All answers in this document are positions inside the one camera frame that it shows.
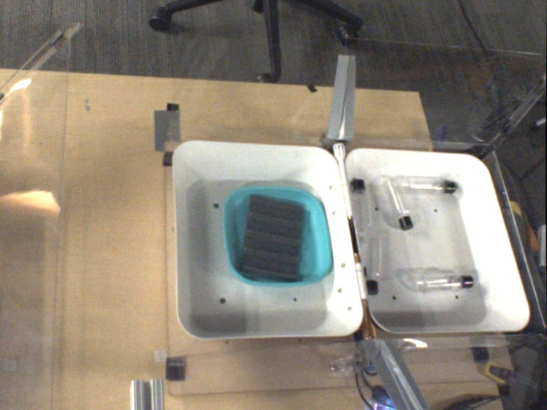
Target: office chair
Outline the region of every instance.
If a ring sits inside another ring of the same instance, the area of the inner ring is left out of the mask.
[[[165,31],[171,24],[171,17],[176,12],[192,9],[205,4],[221,0],[177,0],[164,6],[155,8],[150,16],[150,27],[156,31]],[[362,20],[329,0],[295,0],[312,8],[337,18],[345,23],[338,29],[338,35],[344,45],[356,36],[361,28]],[[262,82],[277,82],[281,76],[281,48],[279,44],[279,12],[278,0],[255,0],[253,10],[264,14],[268,31],[269,56],[272,66],[271,73],[261,74],[258,79]]]

